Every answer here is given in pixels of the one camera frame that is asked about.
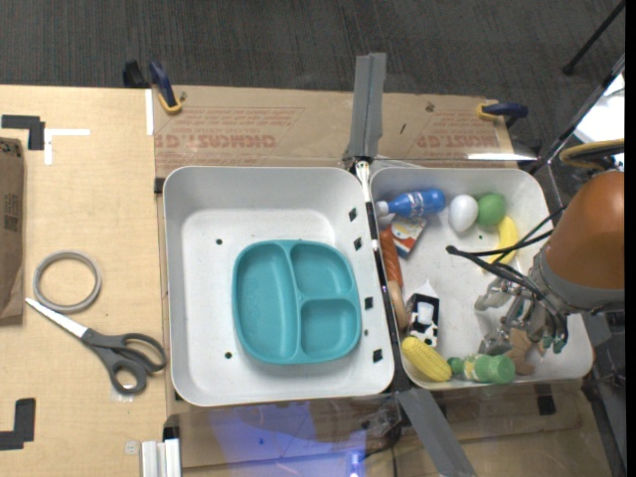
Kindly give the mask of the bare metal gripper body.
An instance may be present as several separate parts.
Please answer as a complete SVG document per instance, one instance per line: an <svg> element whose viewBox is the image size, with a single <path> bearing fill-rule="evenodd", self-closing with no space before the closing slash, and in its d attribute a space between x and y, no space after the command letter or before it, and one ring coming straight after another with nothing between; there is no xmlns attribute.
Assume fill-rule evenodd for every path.
<svg viewBox="0 0 636 477"><path fill-rule="evenodd" d="M500 288L512 302L500 320L499 339L509 344L512 331L517 329L534 343L548 343L551 340L551 321L539 286L531 279L523 283L503 279Z"/></svg>

